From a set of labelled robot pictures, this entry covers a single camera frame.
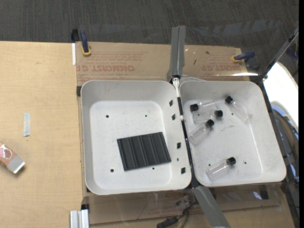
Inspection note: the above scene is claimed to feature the white plastic tray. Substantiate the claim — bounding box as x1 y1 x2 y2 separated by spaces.
80 80 192 196
178 80 287 188

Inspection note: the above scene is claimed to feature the thin black and white rod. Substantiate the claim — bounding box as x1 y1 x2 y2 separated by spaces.
172 77 194 176

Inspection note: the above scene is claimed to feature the black ribbed rectangular insert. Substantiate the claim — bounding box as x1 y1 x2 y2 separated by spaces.
116 132 172 171

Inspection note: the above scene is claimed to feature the brown cardboard board red print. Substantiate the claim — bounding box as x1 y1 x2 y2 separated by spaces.
75 41 281 225

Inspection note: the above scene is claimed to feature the clear plastic bottle black cap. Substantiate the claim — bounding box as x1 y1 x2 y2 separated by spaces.
192 110 224 124
189 99 221 113
188 119 215 146
205 157 237 181
224 95 253 124

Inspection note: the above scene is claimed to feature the black block with thin wires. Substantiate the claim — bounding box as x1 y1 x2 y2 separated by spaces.
156 217 179 228

